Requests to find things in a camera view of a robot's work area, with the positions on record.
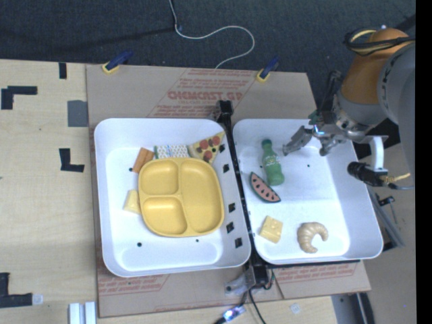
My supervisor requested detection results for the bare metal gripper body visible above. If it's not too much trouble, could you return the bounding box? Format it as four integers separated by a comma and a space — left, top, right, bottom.
310, 107, 371, 144

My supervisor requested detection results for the watermelon slice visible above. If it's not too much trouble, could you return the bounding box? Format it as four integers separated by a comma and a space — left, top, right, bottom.
249, 171, 281, 204

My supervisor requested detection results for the yellow cheese wedge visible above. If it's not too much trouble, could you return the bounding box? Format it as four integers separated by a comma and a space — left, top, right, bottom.
259, 215, 284, 244
122, 189, 142, 215

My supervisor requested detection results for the beige croissant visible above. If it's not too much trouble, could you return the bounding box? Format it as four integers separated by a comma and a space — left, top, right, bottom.
296, 221, 329, 254

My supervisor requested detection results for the white patterned biscuit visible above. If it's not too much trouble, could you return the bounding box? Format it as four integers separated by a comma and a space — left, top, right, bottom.
153, 144, 190, 161

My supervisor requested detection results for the brown cardboard board red print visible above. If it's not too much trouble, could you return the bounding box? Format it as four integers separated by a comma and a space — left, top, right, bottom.
85, 63, 373, 319

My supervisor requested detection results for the black cylinder on white bracket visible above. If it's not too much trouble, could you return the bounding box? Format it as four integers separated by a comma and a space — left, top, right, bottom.
347, 136, 389, 187

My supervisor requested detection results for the thin black rod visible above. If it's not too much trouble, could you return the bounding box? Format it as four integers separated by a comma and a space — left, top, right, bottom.
222, 111, 259, 266

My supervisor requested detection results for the pizza slice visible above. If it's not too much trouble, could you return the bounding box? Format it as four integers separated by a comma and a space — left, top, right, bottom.
186, 131, 226, 165

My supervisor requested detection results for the white plastic tray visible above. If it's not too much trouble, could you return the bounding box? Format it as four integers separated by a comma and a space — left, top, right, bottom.
93, 117, 252, 278
232, 118, 384, 265

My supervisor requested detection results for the green bottle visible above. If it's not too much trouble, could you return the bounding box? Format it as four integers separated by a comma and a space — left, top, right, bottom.
261, 138, 286, 186

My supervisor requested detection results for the yellow divided plate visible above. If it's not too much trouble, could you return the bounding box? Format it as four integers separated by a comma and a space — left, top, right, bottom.
138, 157, 225, 238

